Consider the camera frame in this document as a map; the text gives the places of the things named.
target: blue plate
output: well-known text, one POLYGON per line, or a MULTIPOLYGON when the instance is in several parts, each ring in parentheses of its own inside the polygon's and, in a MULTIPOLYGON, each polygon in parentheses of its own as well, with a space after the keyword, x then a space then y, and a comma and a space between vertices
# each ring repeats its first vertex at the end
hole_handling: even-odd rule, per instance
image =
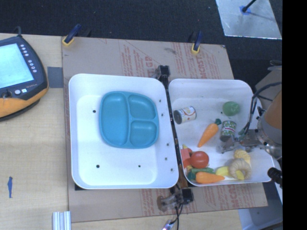
POLYGON ((114 91, 103 96, 99 128, 104 141, 118 148, 147 148, 159 135, 154 102, 145 95, 114 91))

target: blue clamp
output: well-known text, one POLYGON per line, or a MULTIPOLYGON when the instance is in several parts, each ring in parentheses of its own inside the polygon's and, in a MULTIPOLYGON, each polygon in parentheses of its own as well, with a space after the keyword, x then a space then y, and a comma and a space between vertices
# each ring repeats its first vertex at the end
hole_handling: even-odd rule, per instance
POLYGON ((191 52, 194 55, 198 54, 200 51, 202 36, 203 36, 202 31, 199 31, 191 49, 191 52))
POLYGON ((76 24, 75 27, 68 33, 68 35, 65 38, 63 38, 62 43, 65 46, 69 46, 74 41, 74 37, 78 34, 80 30, 81 30, 81 25, 76 24))

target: light wood surface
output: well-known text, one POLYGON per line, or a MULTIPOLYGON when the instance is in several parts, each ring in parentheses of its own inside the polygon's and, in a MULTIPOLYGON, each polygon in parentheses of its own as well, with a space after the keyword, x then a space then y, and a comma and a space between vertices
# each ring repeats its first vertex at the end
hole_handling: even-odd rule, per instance
MULTIPOLYGON (((0 34, 0 40, 11 36, 15 34, 0 34)), ((23 37, 45 68, 62 67, 61 37, 23 37)), ((69 210, 62 88, 49 89, 38 105, 18 117, 0 122, 0 153, 0 229, 52 229, 52 213, 69 210), (13 178, 11 198, 9 177, 13 178)), ((159 230, 168 219, 174 218, 80 222, 73 223, 71 229, 159 230)), ((237 210, 182 214, 179 222, 179 229, 242 229, 237 210)))

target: can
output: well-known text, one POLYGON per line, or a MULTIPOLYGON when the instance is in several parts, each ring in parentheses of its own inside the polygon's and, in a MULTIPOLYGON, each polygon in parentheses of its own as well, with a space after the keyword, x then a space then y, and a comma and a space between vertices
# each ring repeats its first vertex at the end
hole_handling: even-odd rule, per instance
POLYGON ((191 105, 174 111, 174 120, 179 125, 195 118, 196 111, 191 105))
POLYGON ((228 141, 229 138, 234 136, 236 133, 236 123, 234 121, 224 121, 222 123, 222 129, 220 134, 220 140, 222 142, 228 141))

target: tomato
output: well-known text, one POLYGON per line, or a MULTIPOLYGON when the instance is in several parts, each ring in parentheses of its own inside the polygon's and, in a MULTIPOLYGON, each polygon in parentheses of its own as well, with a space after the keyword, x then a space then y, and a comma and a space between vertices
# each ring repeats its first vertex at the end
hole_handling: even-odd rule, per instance
POLYGON ((209 164, 209 156, 204 151, 196 151, 190 157, 190 164, 197 169, 205 168, 209 164))

